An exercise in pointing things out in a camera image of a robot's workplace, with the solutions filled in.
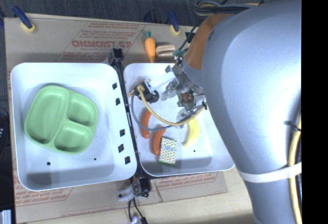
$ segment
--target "white strap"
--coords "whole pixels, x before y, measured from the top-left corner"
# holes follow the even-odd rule
[[[243,180],[248,182],[253,182],[253,183],[273,182],[277,180],[291,178],[302,173],[302,162],[287,168],[282,168],[264,174],[249,174],[249,173],[241,172],[239,170],[238,173]]]

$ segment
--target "green divided plate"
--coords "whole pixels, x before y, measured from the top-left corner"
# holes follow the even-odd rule
[[[78,154],[90,144],[98,109],[87,97],[61,86],[45,86],[36,94],[24,130],[34,143],[66,154]]]

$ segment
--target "toy carrot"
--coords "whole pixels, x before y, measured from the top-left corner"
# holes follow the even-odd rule
[[[155,46],[155,40],[153,38],[151,38],[150,36],[151,36],[151,32],[147,32],[146,33],[147,39],[145,40],[145,48],[146,48],[146,52],[147,52],[149,61],[151,63],[154,63],[156,46]]]

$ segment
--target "toy sausage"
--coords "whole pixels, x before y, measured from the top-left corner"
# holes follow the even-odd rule
[[[141,118],[141,124],[144,127],[148,127],[150,116],[151,116],[151,113],[149,112],[148,109],[146,109],[145,112],[142,114],[142,118]],[[150,132],[148,130],[144,129],[144,128],[141,128],[141,135],[145,139],[150,138]]]
[[[162,139],[162,136],[165,133],[165,129],[161,129],[155,132],[152,140],[152,153],[154,155],[159,155],[160,153],[160,141]]]

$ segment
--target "yellow banana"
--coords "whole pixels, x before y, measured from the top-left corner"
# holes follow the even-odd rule
[[[199,137],[199,124],[197,120],[194,118],[193,120],[188,122],[189,126],[189,134],[187,141],[183,143],[184,147],[188,147],[198,140]]]

